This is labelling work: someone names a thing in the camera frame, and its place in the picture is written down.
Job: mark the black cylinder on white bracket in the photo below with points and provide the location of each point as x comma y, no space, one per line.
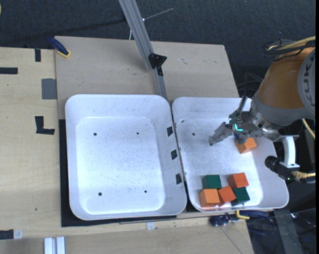
290,149

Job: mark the green cube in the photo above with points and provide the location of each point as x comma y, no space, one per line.
211,181
241,194

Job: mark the white plastic tray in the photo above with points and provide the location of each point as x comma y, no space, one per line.
214,163
122,155

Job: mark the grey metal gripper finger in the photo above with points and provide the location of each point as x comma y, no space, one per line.
240,138
219,135

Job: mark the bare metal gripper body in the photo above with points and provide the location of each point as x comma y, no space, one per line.
250,130

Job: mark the orange cube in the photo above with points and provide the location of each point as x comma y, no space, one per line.
238,180
226,194
209,198
248,145

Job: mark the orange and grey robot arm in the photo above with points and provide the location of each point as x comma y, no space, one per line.
281,89

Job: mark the pale wood board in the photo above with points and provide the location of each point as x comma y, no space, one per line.
109,67

